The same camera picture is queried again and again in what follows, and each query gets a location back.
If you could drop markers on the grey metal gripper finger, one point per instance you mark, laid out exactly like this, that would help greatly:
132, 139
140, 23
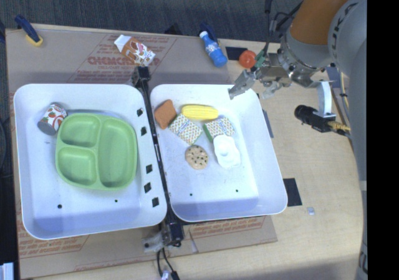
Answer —
241, 85
272, 90

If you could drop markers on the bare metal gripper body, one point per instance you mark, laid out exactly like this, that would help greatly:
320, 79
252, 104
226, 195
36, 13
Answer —
274, 72

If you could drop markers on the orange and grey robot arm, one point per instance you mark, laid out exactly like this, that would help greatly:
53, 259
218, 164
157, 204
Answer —
343, 23

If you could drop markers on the red round toy tomato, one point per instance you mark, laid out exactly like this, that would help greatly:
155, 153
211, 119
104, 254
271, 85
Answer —
247, 59

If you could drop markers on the blue bottle with white cap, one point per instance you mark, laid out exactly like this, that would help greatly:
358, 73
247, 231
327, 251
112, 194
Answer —
215, 51

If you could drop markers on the green and yellow patterned packet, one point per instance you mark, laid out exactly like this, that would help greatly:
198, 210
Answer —
219, 127
185, 129

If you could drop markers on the yellow toy corn cob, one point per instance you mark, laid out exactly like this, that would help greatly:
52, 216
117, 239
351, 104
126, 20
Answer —
199, 112

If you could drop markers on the brown cardboard board red print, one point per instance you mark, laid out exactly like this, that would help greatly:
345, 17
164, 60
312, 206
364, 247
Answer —
187, 54

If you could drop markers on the white moulded plastic toy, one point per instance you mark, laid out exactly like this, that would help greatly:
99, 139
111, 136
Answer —
227, 151

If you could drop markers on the brown toy bread slice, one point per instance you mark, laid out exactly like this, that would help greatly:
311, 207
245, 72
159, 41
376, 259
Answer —
165, 114

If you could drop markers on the tan chocolate chip biscuit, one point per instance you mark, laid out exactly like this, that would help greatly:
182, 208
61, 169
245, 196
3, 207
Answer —
196, 157

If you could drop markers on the thin black and white rod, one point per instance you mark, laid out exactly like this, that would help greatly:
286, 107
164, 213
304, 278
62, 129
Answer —
155, 143

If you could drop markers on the white plastic tray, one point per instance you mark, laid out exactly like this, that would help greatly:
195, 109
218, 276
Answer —
93, 210
224, 191

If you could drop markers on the white and orange carton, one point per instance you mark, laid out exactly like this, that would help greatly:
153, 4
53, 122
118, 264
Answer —
135, 49

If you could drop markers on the green divided plate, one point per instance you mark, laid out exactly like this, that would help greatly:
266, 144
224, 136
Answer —
96, 151

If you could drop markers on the white can with red print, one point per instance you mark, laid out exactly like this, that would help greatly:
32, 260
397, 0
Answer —
53, 118

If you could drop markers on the black cylinder on white bracket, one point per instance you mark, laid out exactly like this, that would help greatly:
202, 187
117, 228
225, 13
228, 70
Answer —
311, 116

